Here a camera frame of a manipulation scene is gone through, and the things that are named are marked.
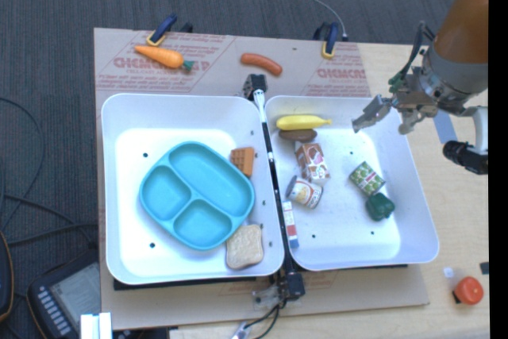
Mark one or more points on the blue divided plate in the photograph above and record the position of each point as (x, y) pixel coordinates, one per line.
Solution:
(194, 194)

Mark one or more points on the black cylinder on white bracket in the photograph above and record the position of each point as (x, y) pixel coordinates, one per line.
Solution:
(466, 155)

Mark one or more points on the white plastic tray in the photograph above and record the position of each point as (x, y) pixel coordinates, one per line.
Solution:
(131, 250)
(341, 238)

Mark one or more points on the brown cardboard board red print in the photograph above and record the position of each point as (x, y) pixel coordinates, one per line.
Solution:
(222, 63)

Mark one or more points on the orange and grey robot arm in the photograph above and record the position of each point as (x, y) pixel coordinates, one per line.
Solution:
(462, 24)

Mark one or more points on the thin black and white rod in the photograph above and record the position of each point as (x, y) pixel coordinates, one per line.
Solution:
(270, 147)

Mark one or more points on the beige bread slice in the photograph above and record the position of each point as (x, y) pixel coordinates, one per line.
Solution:
(244, 247)

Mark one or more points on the green bell pepper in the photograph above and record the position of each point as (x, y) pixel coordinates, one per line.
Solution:
(379, 207)

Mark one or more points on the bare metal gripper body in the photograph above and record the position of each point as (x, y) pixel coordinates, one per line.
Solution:
(430, 93)

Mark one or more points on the white and yellow can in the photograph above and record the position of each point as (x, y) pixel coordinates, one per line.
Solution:
(305, 193)

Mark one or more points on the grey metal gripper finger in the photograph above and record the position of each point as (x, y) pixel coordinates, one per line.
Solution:
(410, 121)
(373, 113)

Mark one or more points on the small white cap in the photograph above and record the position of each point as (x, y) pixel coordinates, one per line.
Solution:
(448, 272)

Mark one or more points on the orange carrot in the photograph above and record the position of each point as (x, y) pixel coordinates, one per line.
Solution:
(160, 56)

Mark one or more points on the green and white can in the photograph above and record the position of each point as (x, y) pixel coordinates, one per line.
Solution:
(366, 178)

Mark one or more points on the orange sausage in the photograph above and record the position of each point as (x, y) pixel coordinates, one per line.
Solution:
(260, 62)

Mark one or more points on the orange waffle biscuit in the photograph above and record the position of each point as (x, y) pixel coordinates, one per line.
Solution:
(244, 159)

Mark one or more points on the yellow banana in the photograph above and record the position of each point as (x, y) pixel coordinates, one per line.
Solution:
(297, 122)

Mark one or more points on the brown oval toy food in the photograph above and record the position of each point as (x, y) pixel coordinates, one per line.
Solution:
(298, 135)

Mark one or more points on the orange round toy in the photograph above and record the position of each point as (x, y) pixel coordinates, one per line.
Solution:
(469, 290)

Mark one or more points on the brown and white carton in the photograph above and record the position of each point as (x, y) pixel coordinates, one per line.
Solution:
(313, 164)

